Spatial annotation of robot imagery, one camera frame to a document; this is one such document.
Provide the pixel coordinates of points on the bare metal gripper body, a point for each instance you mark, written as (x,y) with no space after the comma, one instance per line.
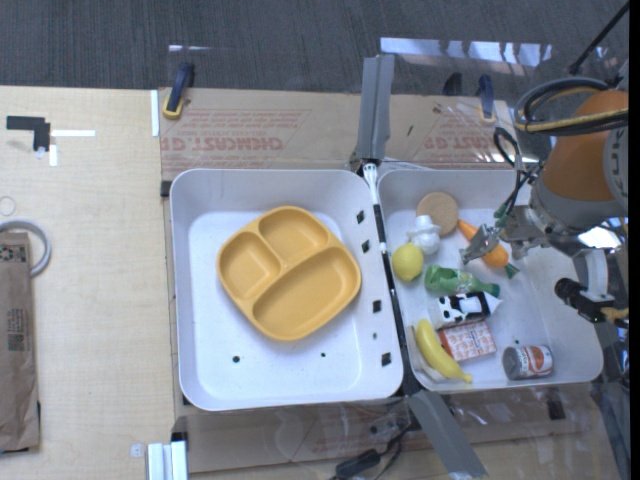
(525,228)

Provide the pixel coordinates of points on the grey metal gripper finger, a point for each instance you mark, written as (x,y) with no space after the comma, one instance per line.
(472,253)
(489,233)

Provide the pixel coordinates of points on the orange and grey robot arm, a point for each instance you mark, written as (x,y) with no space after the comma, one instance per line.
(580,168)

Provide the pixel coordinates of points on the orange carrot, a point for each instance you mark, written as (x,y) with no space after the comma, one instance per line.
(496,256)

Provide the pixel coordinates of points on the white toy figure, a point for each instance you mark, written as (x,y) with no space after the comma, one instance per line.
(426,235)

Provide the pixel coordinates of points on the tan round biscuit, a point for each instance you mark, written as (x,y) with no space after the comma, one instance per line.
(439,210)

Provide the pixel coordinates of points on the black and white carton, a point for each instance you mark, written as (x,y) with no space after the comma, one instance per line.
(462,308)

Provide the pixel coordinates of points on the yellow lemon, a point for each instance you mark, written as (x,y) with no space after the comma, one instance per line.
(407,262)

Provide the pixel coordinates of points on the white plastic tray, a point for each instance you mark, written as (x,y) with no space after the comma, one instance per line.
(545,308)
(280,373)

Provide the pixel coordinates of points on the orange and white carton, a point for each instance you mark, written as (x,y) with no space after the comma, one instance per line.
(467,340)

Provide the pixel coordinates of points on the yellow banana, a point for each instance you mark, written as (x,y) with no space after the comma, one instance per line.
(436,350)

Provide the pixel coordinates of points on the orange and white can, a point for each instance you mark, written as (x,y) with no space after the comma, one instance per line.
(527,362)

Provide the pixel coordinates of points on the yellow divided plate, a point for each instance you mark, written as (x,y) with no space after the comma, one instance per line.
(295,278)

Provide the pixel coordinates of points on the brown cardboard board red print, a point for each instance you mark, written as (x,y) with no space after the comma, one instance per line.
(260,133)

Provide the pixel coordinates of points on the brown paper bag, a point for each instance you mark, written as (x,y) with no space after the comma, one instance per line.
(17,348)

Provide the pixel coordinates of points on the black cylinder on white bracket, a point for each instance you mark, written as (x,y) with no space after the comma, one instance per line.
(575,295)

